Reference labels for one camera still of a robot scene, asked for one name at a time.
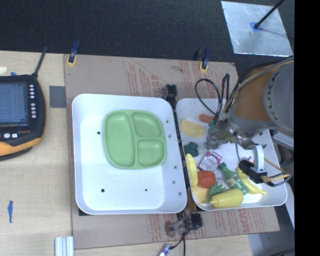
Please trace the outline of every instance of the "table surface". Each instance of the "table surface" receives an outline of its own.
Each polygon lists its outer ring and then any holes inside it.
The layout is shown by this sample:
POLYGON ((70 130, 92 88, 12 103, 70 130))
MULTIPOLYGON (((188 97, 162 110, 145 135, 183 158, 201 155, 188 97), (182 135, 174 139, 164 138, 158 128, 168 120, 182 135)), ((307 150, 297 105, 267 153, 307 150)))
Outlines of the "table surface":
MULTIPOLYGON (((0 51, 0 67, 9 75, 32 74, 41 53, 0 51)), ((65 108, 50 108, 49 86, 65 86, 63 54, 47 53, 38 72, 46 99, 43 140, 19 157, 0 161, 0 255, 54 255, 56 237, 73 235, 65 108), (12 222, 8 205, 13 202, 12 222)), ((247 235, 191 239, 186 255, 250 256, 247 235)), ((75 250, 76 256, 156 256, 164 243, 75 250)), ((183 255, 183 244, 170 256, 183 255)))

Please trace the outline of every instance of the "green divided plate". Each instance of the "green divided plate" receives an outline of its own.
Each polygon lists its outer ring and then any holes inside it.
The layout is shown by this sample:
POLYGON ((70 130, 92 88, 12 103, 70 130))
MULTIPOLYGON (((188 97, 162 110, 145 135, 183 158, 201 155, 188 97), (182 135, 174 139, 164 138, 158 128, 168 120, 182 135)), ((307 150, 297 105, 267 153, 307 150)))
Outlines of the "green divided plate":
POLYGON ((147 169, 166 158, 164 128, 148 111, 116 110, 103 121, 103 142, 108 160, 120 169, 147 169))

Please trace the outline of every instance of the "gray tape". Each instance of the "gray tape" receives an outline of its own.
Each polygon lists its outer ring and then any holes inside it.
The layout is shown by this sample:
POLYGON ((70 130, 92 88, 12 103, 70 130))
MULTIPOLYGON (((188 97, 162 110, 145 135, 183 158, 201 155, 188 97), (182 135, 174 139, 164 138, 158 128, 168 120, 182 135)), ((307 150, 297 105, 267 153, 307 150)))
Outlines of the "gray tape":
POLYGON ((66 87, 49 85, 50 108, 66 107, 66 87))

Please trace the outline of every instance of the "cardboard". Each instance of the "cardboard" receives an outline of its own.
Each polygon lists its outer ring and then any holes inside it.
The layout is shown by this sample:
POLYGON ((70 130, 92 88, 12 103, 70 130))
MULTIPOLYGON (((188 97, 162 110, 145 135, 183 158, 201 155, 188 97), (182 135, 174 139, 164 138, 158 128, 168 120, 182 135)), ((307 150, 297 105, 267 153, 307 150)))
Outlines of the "cardboard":
MULTIPOLYGON (((78 55, 74 66, 66 64, 66 91, 72 228, 75 249, 168 242, 165 223, 178 220, 176 214, 86 215, 75 199, 73 127, 71 104, 83 93, 158 97, 167 84, 176 85, 177 100, 196 98, 195 83, 212 80, 221 90, 223 77, 230 75, 231 92, 238 75, 232 63, 209 62, 208 71, 199 71, 200 61, 78 55)), ((215 89, 203 82, 197 87, 200 97, 217 98, 215 89)), ((236 236, 279 231, 274 207, 201 211, 203 227, 190 232, 186 239, 236 236)))

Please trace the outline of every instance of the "black floor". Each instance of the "black floor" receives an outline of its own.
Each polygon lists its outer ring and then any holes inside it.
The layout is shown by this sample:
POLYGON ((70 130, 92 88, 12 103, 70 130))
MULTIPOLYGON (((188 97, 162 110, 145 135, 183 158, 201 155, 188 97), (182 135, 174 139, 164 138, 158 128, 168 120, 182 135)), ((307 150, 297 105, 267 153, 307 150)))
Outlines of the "black floor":
MULTIPOLYGON (((229 0, 275 6, 280 0, 229 0)), ((210 61, 232 62, 240 74, 281 57, 234 54, 220 0, 0 1, 0 51, 191 60, 210 49, 210 61)), ((292 51, 295 0, 278 11, 292 51)))

